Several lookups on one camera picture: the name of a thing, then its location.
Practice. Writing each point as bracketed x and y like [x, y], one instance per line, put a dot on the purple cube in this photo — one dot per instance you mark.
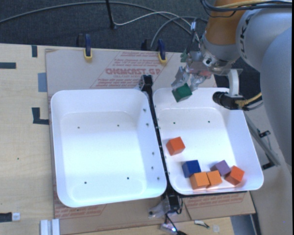
[221, 166]

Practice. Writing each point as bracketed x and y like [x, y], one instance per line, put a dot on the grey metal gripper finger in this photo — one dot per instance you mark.
[195, 82]
[178, 78]

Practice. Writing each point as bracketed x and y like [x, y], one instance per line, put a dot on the white plastic tray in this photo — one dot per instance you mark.
[205, 131]
[105, 146]

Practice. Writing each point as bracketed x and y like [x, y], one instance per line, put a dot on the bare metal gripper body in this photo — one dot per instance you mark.
[203, 63]

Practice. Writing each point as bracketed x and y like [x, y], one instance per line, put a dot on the blue cube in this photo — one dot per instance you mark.
[191, 168]

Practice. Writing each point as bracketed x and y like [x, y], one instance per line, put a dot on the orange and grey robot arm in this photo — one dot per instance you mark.
[259, 33]

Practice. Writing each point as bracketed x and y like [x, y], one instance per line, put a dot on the green cube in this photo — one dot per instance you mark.
[182, 92]

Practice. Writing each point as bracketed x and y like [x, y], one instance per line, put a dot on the light orange cube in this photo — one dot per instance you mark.
[214, 178]
[199, 180]

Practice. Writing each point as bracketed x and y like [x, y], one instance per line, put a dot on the dark orange cube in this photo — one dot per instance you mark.
[235, 175]
[175, 145]

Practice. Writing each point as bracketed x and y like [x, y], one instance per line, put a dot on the brown cardboard board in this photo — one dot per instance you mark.
[107, 67]

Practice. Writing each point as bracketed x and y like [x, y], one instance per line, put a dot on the black cylinder on white bracket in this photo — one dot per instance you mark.
[229, 95]

